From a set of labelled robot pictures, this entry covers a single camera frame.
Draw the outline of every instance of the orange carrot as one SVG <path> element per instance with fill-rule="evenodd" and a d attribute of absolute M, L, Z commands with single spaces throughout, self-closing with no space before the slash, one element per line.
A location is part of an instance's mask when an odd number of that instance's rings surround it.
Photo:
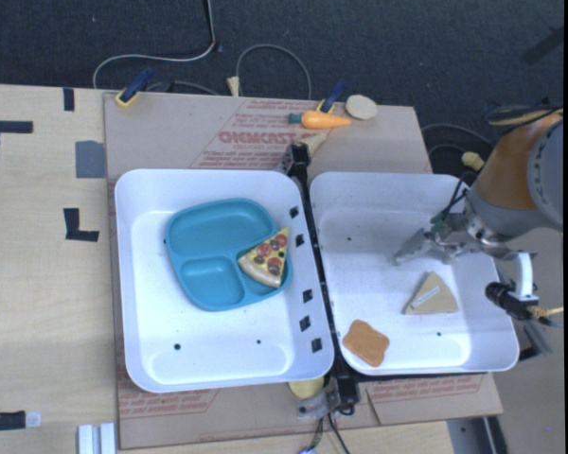
<path fill-rule="evenodd" d="M 351 124 L 351 119 L 336 114 L 322 113 L 321 111 L 305 111 L 303 114 L 291 113 L 290 123 L 301 123 L 309 130 L 327 130 Z"/>

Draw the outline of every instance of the blue divided plate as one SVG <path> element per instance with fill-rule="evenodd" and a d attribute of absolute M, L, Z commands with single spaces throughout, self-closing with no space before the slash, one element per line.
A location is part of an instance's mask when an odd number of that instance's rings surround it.
<path fill-rule="evenodd" d="M 269 213 L 247 199 L 212 201 L 176 213 L 167 225 L 166 243 L 187 297 L 202 309 L 224 311 L 284 289 L 292 276 L 290 260 L 284 263 L 279 288 L 255 281 L 237 262 L 278 230 Z"/>

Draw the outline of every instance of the beige triangle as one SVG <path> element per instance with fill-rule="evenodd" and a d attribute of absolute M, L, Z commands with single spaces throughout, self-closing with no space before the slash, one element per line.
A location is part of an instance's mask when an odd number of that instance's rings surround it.
<path fill-rule="evenodd" d="M 404 314 L 454 313 L 458 303 L 450 288 L 435 272 L 430 272 L 410 300 Z"/>

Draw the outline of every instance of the cardboard sheet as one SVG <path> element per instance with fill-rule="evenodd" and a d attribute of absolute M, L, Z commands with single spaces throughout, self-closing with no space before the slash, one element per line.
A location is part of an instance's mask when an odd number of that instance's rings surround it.
<path fill-rule="evenodd" d="M 128 110 L 105 94 L 110 190 L 112 275 L 117 356 L 119 441 L 123 449 L 313 432 L 299 420 L 286 384 L 184 393 L 147 393 L 128 378 L 120 315 L 113 190 L 136 168 L 271 169 L 287 146 L 308 134 L 288 124 L 289 113 L 316 103 L 246 97 L 142 94 Z M 324 171 L 429 173 L 431 168 L 412 108 L 380 106 L 377 116 L 328 135 L 310 167 Z M 361 384 L 362 400 L 340 428 L 442 420 L 502 411 L 491 375 L 392 380 Z"/>

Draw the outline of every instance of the wooden table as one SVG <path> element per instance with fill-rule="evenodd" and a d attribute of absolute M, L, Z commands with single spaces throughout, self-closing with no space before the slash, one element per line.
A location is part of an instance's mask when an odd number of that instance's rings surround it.
<path fill-rule="evenodd" d="M 0 453 L 73 452 L 77 426 L 117 421 L 107 183 L 76 177 L 75 144 L 104 141 L 102 92 L 0 85 L 0 412 L 37 411 L 37 428 L 0 431 Z M 65 240 L 64 208 L 97 242 Z M 445 422 L 349 429 L 352 452 L 453 452 Z M 185 452 L 296 453 L 308 435 L 187 445 Z M 331 432 L 321 454 L 342 449 Z M 137 452 L 168 454 L 181 447 Z"/>

